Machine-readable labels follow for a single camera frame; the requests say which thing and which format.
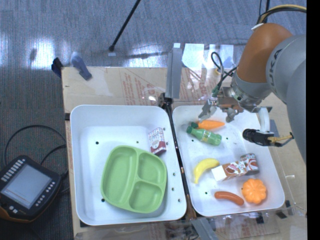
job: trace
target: hot dog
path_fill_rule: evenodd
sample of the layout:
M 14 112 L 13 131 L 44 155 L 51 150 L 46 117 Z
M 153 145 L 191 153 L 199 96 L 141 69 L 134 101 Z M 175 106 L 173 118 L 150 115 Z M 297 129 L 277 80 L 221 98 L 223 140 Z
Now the hot dog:
M 242 206 L 245 203 L 245 201 L 240 196 L 227 191 L 217 191 L 214 193 L 214 197 L 216 199 L 227 199 L 234 202 L 238 206 Z

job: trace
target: wooden table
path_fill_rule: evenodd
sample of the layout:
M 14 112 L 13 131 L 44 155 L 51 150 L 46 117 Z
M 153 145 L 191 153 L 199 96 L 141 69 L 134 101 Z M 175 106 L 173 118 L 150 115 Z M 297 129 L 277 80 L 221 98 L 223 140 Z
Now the wooden table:
M 142 67 L 88 67 L 92 78 L 84 80 L 75 67 L 64 67 L 61 70 L 63 104 L 65 111 L 65 129 L 67 137 L 67 153 L 69 165 L 70 195 L 73 220 L 73 234 L 75 239 L 94 239 L 103 230 L 121 229 L 124 225 L 112 226 L 81 226 L 76 212 L 75 184 L 73 171 L 71 129 L 69 116 L 73 108 L 78 105 L 156 105 L 161 93 L 166 90 L 166 68 Z M 182 68 L 180 99 L 175 99 L 173 108 L 182 105 L 204 105 L 211 90 L 216 86 L 220 76 L 214 69 L 202 68 L 191 70 Z M 226 79 L 224 86 L 230 85 Z M 270 119 L 274 120 L 281 136 L 291 131 L 287 107 L 275 95 L 269 95 L 261 104 L 271 106 Z M 219 239 L 236 239 L 244 236 L 255 236 L 252 239 L 307 239 L 307 168 L 299 153 L 295 140 L 283 147 L 270 147 L 272 159 L 278 171 L 285 199 L 290 207 L 283 206 L 281 210 L 266 213 L 264 228 L 254 227 L 235 230 L 224 218 L 216 218 L 216 224 L 223 221 L 223 227 L 216 230 Z M 132 236 L 139 238 L 152 237 L 166 239 L 164 223 L 151 223 L 147 226 L 126 225 Z M 119 233 L 111 234 L 108 239 L 117 239 Z

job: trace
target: banana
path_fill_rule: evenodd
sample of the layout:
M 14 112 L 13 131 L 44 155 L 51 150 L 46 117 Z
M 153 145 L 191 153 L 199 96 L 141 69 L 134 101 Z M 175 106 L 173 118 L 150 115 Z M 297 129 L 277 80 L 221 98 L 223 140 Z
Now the banana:
M 194 183 L 198 184 L 198 180 L 205 170 L 217 167 L 219 165 L 220 162 L 214 158 L 205 158 L 201 160 L 193 169 Z

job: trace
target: pumpkin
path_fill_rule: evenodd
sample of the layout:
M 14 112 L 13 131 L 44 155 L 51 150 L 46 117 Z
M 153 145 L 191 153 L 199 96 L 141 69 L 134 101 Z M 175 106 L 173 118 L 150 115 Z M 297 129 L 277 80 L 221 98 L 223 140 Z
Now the pumpkin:
M 267 188 L 261 179 L 250 178 L 243 183 L 242 195 L 249 203 L 260 204 L 267 197 Z

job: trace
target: green plate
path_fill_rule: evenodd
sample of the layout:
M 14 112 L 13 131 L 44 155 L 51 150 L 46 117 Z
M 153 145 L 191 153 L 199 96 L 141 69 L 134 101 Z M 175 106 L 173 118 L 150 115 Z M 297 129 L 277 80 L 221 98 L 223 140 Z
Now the green plate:
M 100 190 L 111 205 L 147 214 L 161 205 L 166 184 L 167 167 L 157 155 L 120 145 L 107 158 Z

